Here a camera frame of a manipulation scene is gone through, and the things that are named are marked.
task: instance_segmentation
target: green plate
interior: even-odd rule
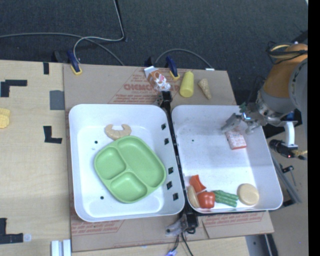
[[[136,136],[124,136],[94,158],[94,169],[113,196],[134,203],[150,195],[166,179],[166,169],[153,150]]]

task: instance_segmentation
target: red tomato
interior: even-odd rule
[[[197,197],[201,208],[210,209],[215,206],[215,193],[204,191],[198,194]]]
[[[200,182],[198,174],[191,176],[189,184],[194,188],[196,193],[199,193],[206,189],[206,187]]]

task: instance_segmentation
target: dark background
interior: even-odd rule
[[[67,50],[78,38],[68,33],[119,39],[121,29],[113,0],[0,0],[0,59],[67,62]],[[252,91],[256,98],[273,64],[270,42],[308,44],[306,0],[119,0],[116,1],[125,40],[96,41],[126,66],[144,66],[170,49],[186,49],[216,70],[228,72],[238,105]],[[101,47],[82,41],[76,48],[81,63],[121,65]],[[205,69],[200,58],[184,51],[169,55],[178,68]],[[155,66],[164,67],[164,55]]]

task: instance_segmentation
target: yellow cylinder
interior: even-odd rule
[[[194,94],[194,74],[191,71],[184,73],[179,93],[185,98],[189,98]]]

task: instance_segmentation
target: white tray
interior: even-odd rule
[[[212,209],[195,210],[203,214],[275,210],[282,205],[283,195],[263,129],[246,135],[247,125],[241,122],[247,147],[231,150],[221,127],[233,113],[239,113],[238,106],[179,105],[172,111],[185,186],[198,174],[208,191],[237,194],[240,184],[250,183],[260,195],[254,206],[238,201],[236,208],[215,203]]]
[[[96,154],[113,142],[105,127],[122,130],[131,127],[131,135],[142,139],[164,164],[167,177],[163,185],[135,203],[115,199],[94,169]],[[80,104],[69,113],[74,206],[87,222],[100,222],[174,215],[185,198],[166,113],[154,105]]]

